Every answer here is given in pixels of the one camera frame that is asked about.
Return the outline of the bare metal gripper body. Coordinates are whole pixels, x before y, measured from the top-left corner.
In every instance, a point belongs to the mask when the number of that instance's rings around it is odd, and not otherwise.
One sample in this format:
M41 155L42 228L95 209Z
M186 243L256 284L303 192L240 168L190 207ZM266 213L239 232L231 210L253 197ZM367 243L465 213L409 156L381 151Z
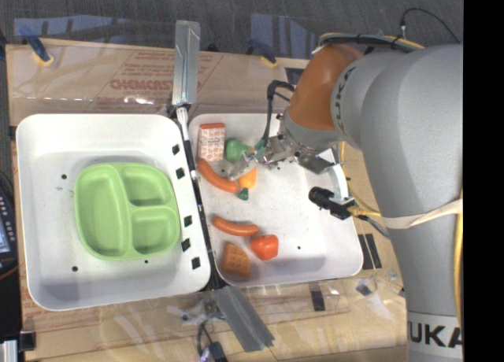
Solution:
M312 151L296 142L288 133L261 138L255 149L257 162L271 167L283 161L302 163L312 157Z

